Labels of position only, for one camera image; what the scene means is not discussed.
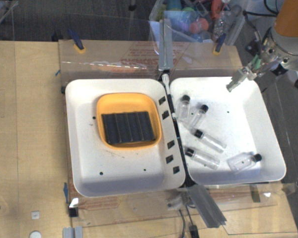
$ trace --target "robotic arm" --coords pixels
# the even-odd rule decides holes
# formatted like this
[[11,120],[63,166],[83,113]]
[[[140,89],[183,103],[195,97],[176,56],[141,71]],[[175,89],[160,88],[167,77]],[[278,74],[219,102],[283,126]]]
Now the robotic arm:
[[263,40],[260,55],[244,68],[239,69],[226,86],[231,92],[246,78],[253,80],[274,65],[298,71],[298,0],[285,0],[274,26]]

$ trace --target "vial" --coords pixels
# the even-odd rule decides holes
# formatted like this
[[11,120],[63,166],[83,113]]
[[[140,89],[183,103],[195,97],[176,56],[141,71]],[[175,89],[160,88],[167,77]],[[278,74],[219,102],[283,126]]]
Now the vial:
[[250,155],[249,153],[240,153],[227,160],[229,168],[234,173],[239,173],[243,170],[250,169],[255,166],[257,162],[262,160],[260,154]]
[[183,95],[177,107],[177,118],[180,122],[186,122],[190,112],[190,97]]
[[195,162],[202,164],[204,167],[213,170],[216,170],[220,165],[220,160],[218,158],[200,150],[187,148],[185,155],[189,156]]
[[202,105],[200,108],[195,112],[192,118],[188,122],[188,126],[192,128],[198,129],[205,118],[206,112],[209,110],[207,105]]
[[209,134],[204,133],[203,131],[200,131],[199,129],[191,128],[190,129],[191,134],[193,134],[198,140],[212,148],[213,150],[222,153],[225,148],[226,144],[222,143],[220,140],[212,137]]

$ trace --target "wooden surface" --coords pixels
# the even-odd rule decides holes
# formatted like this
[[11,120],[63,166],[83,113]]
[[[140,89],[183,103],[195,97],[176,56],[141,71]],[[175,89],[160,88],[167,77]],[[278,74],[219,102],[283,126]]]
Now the wooden surface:
[[[230,62],[239,61],[235,47],[227,52]],[[58,54],[57,43],[0,42],[0,238],[26,238],[34,230],[57,238],[71,226],[63,192],[68,163]],[[193,221],[201,237],[297,238],[286,196],[274,202],[224,211],[227,223],[219,229],[205,229],[194,212]],[[39,219],[31,219],[33,211],[40,212]],[[85,238],[177,238],[181,230],[181,218],[172,217],[84,228],[83,233]]]

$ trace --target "white tray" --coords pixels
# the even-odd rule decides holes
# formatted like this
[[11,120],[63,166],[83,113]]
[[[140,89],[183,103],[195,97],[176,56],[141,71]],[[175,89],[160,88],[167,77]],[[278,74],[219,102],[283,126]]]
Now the white tray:
[[[286,165],[257,84],[245,81],[230,93],[226,89],[229,82],[229,77],[195,77],[178,78],[171,83],[174,104],[187,94],[193,107],[209,106],[201,129],[227,144],[226,150],[219,154],[196,140],[179,124],[184,146],[207,151],[221,161],[219,168],[213,171],[186,156],[191,178],[204,185],[281,180],[286,174]],[[240,152],[260,153],[263,160],[235,175],[226,160]]]
[[[160,119],[161,141],[143,150],[113,150],[100,139],[97,100],[110,93],[143,93],[156,104],[158,113],[169,111],[164,87],[153,79],[80,79],[66,87],[66,105],[74,185],[86,197],[168,190],[180,187],[185,172],[171,114]],[[167,143],[174,140],[168,149]],[[172,155],[173,160],[166,162]]]

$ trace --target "black bottle cap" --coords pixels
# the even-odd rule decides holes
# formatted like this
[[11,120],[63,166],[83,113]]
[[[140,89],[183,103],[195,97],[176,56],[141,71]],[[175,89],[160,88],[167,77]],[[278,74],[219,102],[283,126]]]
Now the black bottle cap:
[[194,154],[194,150],[192,150],[191,148],[188,148],[185,152],[185,155],[192,157]]
[[182,96],[182,101],[190,101],[190,97],[187,95]]
[[255,154],[254,155],[254,159],[255,159],[256,162],[259,162],[259,161],[262,160],[262,156],[259,153],[258,154]]
[[203,136],[203,132],[197,129],[194,133],[194,136],[196,136],[197,138],[201,138]]
[[207,105],[202,105],[200,110],[203,110],[206,113],[209,110],[209,107]]

